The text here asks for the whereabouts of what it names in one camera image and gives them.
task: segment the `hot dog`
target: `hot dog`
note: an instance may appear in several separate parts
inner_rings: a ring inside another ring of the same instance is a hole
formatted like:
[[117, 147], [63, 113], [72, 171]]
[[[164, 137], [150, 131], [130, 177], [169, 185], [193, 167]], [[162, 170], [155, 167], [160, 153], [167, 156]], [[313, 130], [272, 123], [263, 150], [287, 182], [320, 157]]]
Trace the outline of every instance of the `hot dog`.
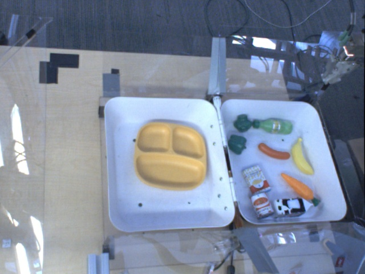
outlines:
[[266, 154], [272, 158], [276, 158], [276, 159], [289, 159], [290, 158], [289, 152], [282, 152], [282, 151], [274, 150], [263, 143], [260, 143], [258, 145], [258, 149], [260, 149], [260, 151], [262, 151], [264, 154]]

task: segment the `white tray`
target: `white tray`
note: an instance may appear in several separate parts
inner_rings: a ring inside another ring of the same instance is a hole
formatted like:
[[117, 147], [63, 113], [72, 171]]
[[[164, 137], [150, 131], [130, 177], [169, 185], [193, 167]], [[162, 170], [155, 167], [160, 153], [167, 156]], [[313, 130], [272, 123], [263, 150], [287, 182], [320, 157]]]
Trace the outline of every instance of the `white tray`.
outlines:
[[[150, 187], [133, 167], [138, 130], [149, 122], [171, 122], [196, 129], [204, 138], [207, 172], [190, 191]], [[105, 106], [109, 216], [127, 232], [223, 227], [234, 205], [217, 112], [199, 99], [113, 98]]]
[[[314, 107], [303, 102], [279, 102], [269, 100], [227, 100], [222, 105], [222, 117], [225, 123], [227, 139], [231, 134], [247, 139], [247, 149], [241, 155], [229, 151], [232, 174], [235, 182], [236, 197], [242, 216], [254, 224], [277, 224], [298, 222], [320, 222], [342, 219], [346, 214], [344, 199], [336, 169], [327, 144], [319, 115]], [[293, 123], [289, 135], [270, 134], [262, 129], [253, 129], [239, 133], [233, 122], [239, 114], [247, 114], [250, 120], [280, 118]], [[290, 152], [298, 137], [303, 138], [306, 155], [314, 169], [314, 175], [305, 175], [295, 166], [292, 158], [277, 160], [263, 154], [257, 146], [264, 142], [276, 150]], [[297, 194], [281, 178], [280, 173], [299, 179], [310, 186], [321, 204], [311, 208], [299, 217], [273, 218], [258, 220], [251, 204], [251, 192], [241, 175], [244, 168], [260, 165], [267, 178], [271, 191], [267, 193], [271, 201], [280, 198], [296, 198]]]

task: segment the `yellow banana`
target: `yellow banana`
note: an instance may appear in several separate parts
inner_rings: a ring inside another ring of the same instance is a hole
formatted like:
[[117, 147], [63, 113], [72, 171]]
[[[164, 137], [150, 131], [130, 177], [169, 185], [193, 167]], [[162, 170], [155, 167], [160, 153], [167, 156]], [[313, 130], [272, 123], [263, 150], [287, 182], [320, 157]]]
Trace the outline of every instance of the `yellow banana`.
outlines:
[[302, 151], [302, 138], [298, 138], [298, 141], [295, 145], [293, 145], [291, 149], [291, 155], [293, 156], [294, 163], [300, 169], [300, 171], [304, 172], [307, 175], [314, 174], [313, 168], [304, 158], [303, 151]]

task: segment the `white cable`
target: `white cable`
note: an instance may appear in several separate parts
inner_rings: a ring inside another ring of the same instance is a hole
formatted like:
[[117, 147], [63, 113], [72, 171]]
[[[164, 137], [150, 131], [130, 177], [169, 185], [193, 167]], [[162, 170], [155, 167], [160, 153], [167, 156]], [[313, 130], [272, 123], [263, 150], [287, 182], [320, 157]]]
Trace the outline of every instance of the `white cable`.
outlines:
[[291, 25], [291, 26], [280, 26], [280, 25], [276, 25], [270, 21], [267, 21], [265, 18], [261, 17], [260, 15], [258, 15], [247, 3], [247, 1], [245, 0], [245, 4], [247, 6], [247, 8], [254, 14], [256, 15], [259, 19], [267, 22], [268, 24], [275, 26], [275, 27], [279, 27], [280, 29], [291, 29], [293, 27], [302, 25], [303, 23], [305, 23], [310, 17], [312, 17], [314, 14], [316, 14], [319, 10], [322, 10], [323, 8], [325, 8], [332, 0], [329, 0], [326, 4], [324, 4], [322, 7], [320, 7], [319, 9], [315, 10], [313, 13], [311, 13], [306, 19], [304, 19], [302, 22], [297, 23], [296, 25]]

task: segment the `orange carrot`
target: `orange carrot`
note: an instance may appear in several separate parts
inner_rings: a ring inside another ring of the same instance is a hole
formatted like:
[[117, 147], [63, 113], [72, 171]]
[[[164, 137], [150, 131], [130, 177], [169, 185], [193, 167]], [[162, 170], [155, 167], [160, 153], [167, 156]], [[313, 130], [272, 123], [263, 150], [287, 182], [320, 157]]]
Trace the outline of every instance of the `orange carrot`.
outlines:
[[319, 204], [319, 200], [314, 197], [313, 191], [310, 187], [303, 184], [297, 179], [292, 178], [291, 176], [282, 173], [281, 176], [286, 182], [293, 188], [293, 190], [303, 199], [308, 201], [312, 201], [313, 205], [317, 206]]

